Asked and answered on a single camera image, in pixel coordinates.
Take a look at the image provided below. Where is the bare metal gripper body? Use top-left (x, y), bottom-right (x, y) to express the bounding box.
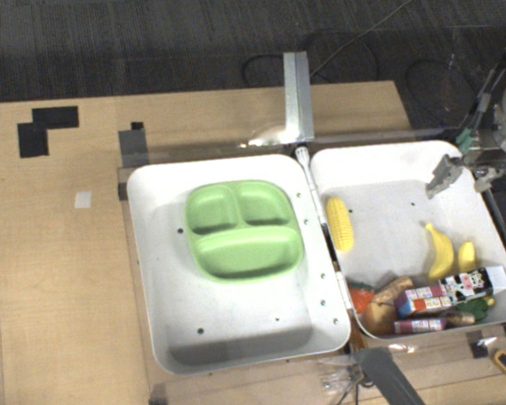
top-left (458, 132), bottom-right (506, 177)

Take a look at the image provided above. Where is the white plastic tray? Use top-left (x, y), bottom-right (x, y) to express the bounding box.
top-left (123, 143), bottom-right (355, 381)
top-left (307, 127), bottom-right (506, 348)

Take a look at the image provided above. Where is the yellow banana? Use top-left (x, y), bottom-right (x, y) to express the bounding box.
top-left (420, 218), bottom-right (459, 283)

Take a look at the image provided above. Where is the small yellow toy fruit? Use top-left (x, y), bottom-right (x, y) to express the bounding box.
top-left (455, 240), bottom-right (479, 274)

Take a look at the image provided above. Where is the black and white carton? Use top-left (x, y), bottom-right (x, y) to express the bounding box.
top-left (439, 263), bottom-right (506, 306)

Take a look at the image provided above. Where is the yellow corn cob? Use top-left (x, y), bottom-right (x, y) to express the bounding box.
top-left (323, 193), bottom-right (356, 253)

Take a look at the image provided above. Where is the tan toy bread stick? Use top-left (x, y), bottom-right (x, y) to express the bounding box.
top-left (369, 274), bottom-right (417, 307)

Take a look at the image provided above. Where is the large pink printed carton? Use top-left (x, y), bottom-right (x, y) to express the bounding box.
top-left (391, 281), bottom-right (456, 320)

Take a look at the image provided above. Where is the green toy vegetable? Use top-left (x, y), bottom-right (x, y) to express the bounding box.
top-left (453, 295), bottom-right (499, 323)

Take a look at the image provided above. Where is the thin black and white rod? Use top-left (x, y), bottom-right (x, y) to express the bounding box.
top-left (293, 142), bottom-right (354, 317)

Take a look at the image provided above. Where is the brown toy sausage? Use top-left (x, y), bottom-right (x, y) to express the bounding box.
top-left (442, 307), bottom-right (478, 329)

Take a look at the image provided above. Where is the red orange toy fruit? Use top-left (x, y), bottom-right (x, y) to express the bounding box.
top-left (346, 278), bottom-right (380, 316)

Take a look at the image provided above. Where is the brown toy bread roll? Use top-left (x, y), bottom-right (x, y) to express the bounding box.
top-left (361, 299), bottom-right (401, 337)

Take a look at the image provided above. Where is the green divided plate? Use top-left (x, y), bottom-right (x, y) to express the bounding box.
top-left (181, 173), bottom-right (309, 289)

